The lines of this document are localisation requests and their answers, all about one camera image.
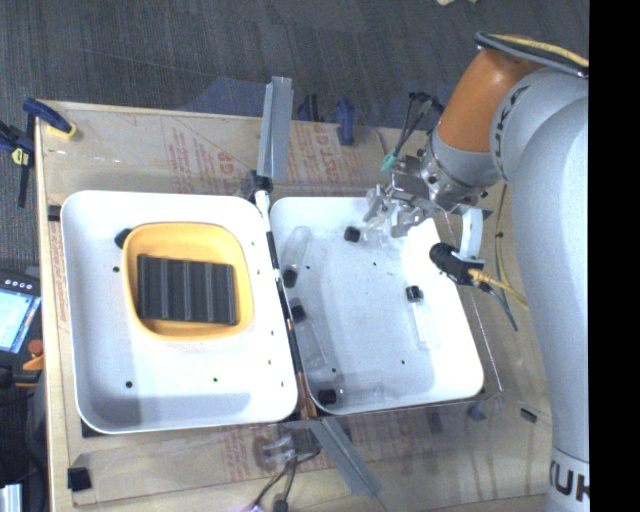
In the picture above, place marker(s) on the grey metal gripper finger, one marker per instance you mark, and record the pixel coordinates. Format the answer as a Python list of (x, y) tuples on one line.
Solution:
[(406, 220), (376, 205)]

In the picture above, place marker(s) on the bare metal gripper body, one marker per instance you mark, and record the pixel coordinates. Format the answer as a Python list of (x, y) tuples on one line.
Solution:
[(430, 187)]

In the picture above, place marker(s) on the clear plastic bottle black cap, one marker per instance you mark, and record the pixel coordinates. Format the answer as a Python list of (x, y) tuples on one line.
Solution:
[(425, 320), (311, 340), (353, 234), (350, 392), (296, 250)]

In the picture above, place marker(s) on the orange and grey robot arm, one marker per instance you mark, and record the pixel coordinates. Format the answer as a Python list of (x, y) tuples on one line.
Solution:
[(545, 210)]

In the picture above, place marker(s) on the white plastic tray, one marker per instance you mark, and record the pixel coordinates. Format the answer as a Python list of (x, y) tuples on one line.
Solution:
[(365, 320), (165, 370)]

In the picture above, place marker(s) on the thin black and white rod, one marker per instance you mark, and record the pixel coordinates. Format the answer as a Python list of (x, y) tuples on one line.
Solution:
[(280, 285)]

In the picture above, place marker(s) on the yellow bowl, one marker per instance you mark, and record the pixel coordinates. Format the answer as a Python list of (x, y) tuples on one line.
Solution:
[(187, 237)]

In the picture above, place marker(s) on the black ribbed insert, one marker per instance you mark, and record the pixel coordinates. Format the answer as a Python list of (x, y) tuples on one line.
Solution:
[(185, 290)]

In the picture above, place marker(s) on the brown cardboard board red print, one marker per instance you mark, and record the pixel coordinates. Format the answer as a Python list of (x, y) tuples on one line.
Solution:
[(150, 150)]

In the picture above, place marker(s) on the black cylinder on white bracket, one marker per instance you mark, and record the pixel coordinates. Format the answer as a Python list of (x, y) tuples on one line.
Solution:
[(452, 262)]

